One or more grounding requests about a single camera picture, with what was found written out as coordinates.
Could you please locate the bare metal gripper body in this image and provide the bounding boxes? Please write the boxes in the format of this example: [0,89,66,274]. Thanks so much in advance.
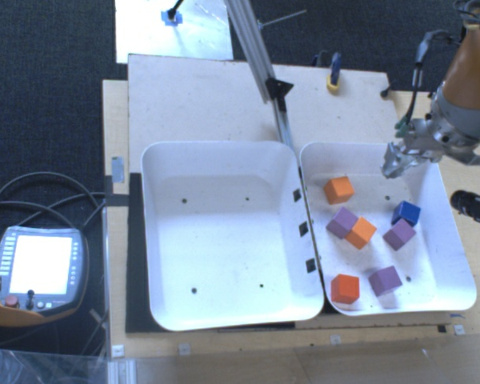
[398,117,480,163]

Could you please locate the blue cube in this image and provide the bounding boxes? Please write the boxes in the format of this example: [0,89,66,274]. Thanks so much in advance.
[390,200,422,227]

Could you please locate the orange cube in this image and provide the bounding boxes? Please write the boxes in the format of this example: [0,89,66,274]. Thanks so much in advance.
[323,176,356,206]
[345,216,378,250]

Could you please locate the purple cube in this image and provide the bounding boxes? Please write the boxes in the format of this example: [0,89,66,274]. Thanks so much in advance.
[368,265,403,298]
[382,218,417,251]
[326,206,359,240]

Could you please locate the white plastic tray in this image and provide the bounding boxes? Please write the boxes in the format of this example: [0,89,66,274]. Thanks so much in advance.
[298,141,478,318]
[140,140,326,332]

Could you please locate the red-orange cube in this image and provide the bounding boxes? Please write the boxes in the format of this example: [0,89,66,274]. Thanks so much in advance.
[330,274,361,305]

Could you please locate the pale flat board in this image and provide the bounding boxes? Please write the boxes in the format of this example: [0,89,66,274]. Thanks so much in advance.
[125,53,453,334]

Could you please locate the black cylinder on white bracket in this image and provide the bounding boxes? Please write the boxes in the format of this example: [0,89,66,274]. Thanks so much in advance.
[447,152,480,228]

